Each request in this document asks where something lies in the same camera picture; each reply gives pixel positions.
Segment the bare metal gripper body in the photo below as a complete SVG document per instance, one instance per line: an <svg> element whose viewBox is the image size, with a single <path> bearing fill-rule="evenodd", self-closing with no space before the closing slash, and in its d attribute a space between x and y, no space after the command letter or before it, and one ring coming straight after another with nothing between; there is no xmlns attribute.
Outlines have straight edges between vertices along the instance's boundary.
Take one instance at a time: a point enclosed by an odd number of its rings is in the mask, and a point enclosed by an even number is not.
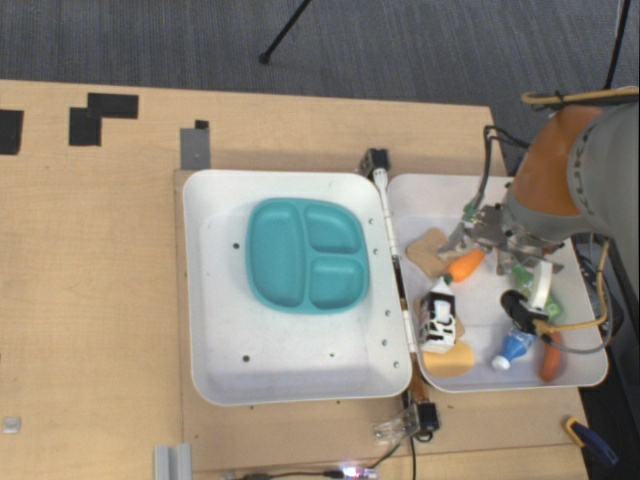
<svg viewBox="0 0 640 480"><path fill-rule="evenodd" d="M563 247L561 242L535 237L517 223L505 205L485 205L471 217L471 240L484 249L517 251L518 264L532 272Z"/></svg>

